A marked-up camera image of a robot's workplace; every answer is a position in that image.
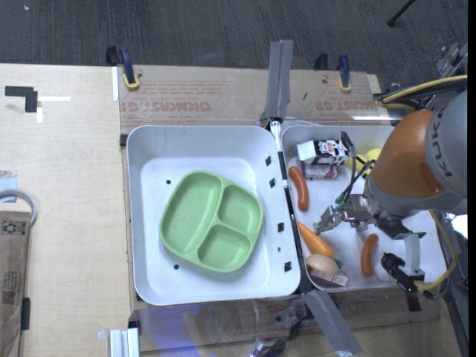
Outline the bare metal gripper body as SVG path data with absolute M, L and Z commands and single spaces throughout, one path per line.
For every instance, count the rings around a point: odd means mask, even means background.
M 369 225 L 376 223 L 373 213 L 361 194 L 350 195 L 343 206 L 341 218 L 357 231 L 365 231 Z

